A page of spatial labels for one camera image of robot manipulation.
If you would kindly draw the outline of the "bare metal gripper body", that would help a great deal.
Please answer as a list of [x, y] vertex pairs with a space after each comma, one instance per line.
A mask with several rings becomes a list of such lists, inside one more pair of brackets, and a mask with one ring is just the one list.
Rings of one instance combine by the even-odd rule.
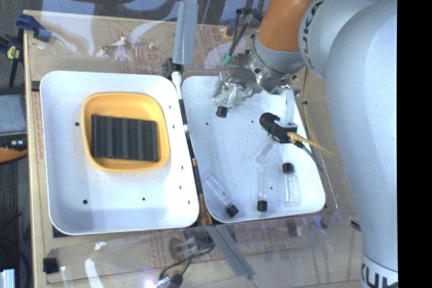
[[256, 53], [237, 54], [230, 65], [228, 81], [254, 93], [265, 91], [280, 94], [292, 84], [292, 78], [302, 69], [299, 52], [276, 53], [261, 58]]

